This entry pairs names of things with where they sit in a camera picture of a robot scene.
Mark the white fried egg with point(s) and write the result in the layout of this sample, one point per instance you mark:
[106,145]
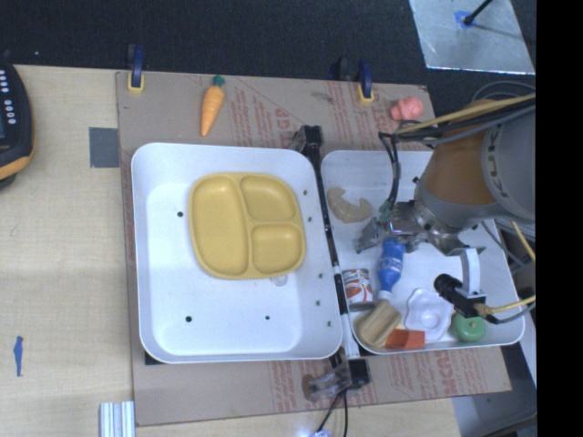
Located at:
[428,319]

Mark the white plastic tray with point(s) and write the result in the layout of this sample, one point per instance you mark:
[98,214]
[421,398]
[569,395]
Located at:
[360,175]
[228,317]

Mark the orange carrot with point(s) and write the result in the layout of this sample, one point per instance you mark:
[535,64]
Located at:
[211,105]

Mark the blue and white bottle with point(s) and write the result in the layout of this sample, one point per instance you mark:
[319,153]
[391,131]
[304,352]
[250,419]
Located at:
[391,267]

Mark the red and white can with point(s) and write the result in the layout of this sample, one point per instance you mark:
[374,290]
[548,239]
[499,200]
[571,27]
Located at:
[358,287]

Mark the green doughnut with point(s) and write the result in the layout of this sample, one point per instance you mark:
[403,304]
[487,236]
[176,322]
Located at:
[467,330]

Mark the beige croissant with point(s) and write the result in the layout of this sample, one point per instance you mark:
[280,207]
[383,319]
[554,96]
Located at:
[348,212]

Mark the orange-red block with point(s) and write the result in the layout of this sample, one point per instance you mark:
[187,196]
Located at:
[405,338]

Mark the brown cardboard board red print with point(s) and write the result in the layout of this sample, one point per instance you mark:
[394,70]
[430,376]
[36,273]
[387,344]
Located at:
[182,107]

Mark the yellow divided plate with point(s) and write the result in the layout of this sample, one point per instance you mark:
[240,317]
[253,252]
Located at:
[228,226]

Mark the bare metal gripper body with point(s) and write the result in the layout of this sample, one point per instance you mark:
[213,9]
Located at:
[416,221]

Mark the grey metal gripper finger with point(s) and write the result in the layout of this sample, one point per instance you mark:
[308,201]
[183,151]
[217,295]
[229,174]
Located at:
[411,245]
[370,237]

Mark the pink toy food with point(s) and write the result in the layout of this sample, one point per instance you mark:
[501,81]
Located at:
[406,108]

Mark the black cylinder on white bracket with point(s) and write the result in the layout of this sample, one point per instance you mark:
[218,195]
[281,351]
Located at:
[460,294]

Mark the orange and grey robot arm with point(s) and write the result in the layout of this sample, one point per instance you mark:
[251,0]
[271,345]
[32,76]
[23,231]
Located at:
[460,175]

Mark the beige bread roll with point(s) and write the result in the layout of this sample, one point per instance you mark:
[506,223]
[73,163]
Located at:
[378,326]

